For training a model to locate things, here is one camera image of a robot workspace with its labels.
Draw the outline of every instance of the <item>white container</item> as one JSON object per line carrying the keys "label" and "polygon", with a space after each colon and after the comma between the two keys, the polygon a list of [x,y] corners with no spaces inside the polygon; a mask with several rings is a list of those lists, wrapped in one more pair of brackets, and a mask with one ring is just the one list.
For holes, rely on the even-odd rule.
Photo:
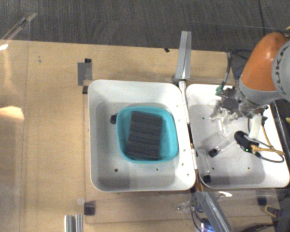
{"label": "white container", "polygon": [[[238,145],[214,158],[205,159],[201,142],[218,130],[209,120],[213,111],[215,85],[190,85],[187,88],[189,117],[201,179],[210,174],[214,189],[282,188],[290,181],[286,163],[263,161],[245,153]],[[90,173],[93,185],[108,192],[119,191],[171,191],[187,190],[196,179],[190,150],[189,133],[180,90],[173,84],[97,80],[88,88],[90,118]],[[133,105],[154,105],[169,111],[175,120],[179,153],[171,161],[157,164],[132,163],[119,152],[116,125],[110,123],[111,115]],[[270,109],[265,123],[272,144],[281,150]],[[247,119],[240,118],[230,125],[230,130],[247,131]],[[265,141],[262,132],[259,140]],[[276,159],[273,153],[268,157]]]}

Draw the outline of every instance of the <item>teal plastic container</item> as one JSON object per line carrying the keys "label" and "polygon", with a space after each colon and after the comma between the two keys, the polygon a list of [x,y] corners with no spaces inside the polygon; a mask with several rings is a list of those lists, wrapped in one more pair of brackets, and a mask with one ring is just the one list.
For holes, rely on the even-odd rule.
{"label": "teal plastic container", "polygon": [[[130,159],[127,151],[131,114],[133,111],[149,113],[162,117],[160,160]],[[158,163],[172,160],[178,154],[178,138],[173,116],[163,108],[154,106],[131,106],[119,111],[116,118],[119,150],[122,156],[134,163]]]}

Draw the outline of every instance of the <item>dark gray carpet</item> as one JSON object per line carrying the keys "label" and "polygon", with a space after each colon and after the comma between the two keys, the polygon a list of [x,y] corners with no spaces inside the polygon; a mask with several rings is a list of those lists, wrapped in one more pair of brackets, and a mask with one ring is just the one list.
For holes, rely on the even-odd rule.
{"label": "dark gray carpet", "polygon": [[[290,25],[290,0],[261,7],[267,28]],[[178,48],[191,30],[194,49],[227,50],[262,37],[257,0],[0,0],[0,37],[28,12],[35,41]]]}

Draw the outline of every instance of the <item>wooden table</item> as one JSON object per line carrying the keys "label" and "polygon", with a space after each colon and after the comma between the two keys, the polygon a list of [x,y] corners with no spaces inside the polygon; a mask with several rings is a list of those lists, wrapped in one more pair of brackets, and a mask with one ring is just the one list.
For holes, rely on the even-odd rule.
{"label": "wooden table", "polygon": [[[92,59],[93,79],[169,82],[175,73],[178,50],[167,53],[156,48],[42,42],[29,42],[28,49],[28,55],[24,52],[18,56],[28,58],[20,229],[60,232],[65,215],[83,213],[84,199],[123,199],[131,195],[88,191],[86,96],[83,87],[77,85],[77,63]],[[225,53],[192,51],[190,83],[219,84],[226,65]],[[244,208],[239,202],[235,206],[237,210]],[[163,209],[155,212],[152,221],[134,221],[133,214],[114,209],[112,202],[103,212],[100,222],[107,223],[89,220],[84,223],[85,232],[194,231],[189,216],[165,220]],[[119,218],[110,223],[106,218],[114,212]],[[254,223],[271,222],[260,210],[255,214]],[[231,218],[230,223],[245,228],[251,224],[251,217],[240,215]]]}

